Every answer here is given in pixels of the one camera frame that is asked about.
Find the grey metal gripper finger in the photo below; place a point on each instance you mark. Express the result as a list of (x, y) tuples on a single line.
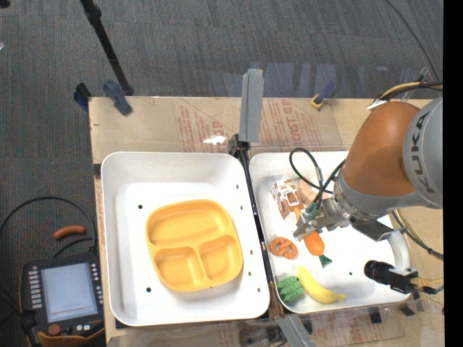
[(318, 230), (302, 228)]

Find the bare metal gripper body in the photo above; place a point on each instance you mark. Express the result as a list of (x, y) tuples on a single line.
[(331, 213)]

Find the orange carrot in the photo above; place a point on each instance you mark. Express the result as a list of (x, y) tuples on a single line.
[(314, 244)]

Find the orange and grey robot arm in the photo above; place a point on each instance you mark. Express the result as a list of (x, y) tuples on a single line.
[(383, 150)]

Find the brown pretzel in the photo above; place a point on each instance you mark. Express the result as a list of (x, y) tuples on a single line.
[(284, 248)]

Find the beige bread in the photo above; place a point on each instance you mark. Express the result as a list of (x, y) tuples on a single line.
[(307, 192)]

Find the white and orange carton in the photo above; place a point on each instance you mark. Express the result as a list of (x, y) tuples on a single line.
[(286, 197)]

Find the white plastic tray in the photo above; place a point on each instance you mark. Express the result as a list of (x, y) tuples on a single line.
[(354, 255), (126, 251)]

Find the yellow banana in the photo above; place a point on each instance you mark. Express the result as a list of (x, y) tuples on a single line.
[(318, 289)]

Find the green pea pods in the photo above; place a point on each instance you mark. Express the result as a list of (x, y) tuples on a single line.
[(290, 288)]

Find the yellow divided plate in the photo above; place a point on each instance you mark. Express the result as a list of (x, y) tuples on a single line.
[(195, 246)]

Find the brown cardboard board red print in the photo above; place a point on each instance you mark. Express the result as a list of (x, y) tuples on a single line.
[(152, 128)]

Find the black cylinder on white bracket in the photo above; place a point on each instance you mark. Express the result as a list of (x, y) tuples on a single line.
[(392, 275)]

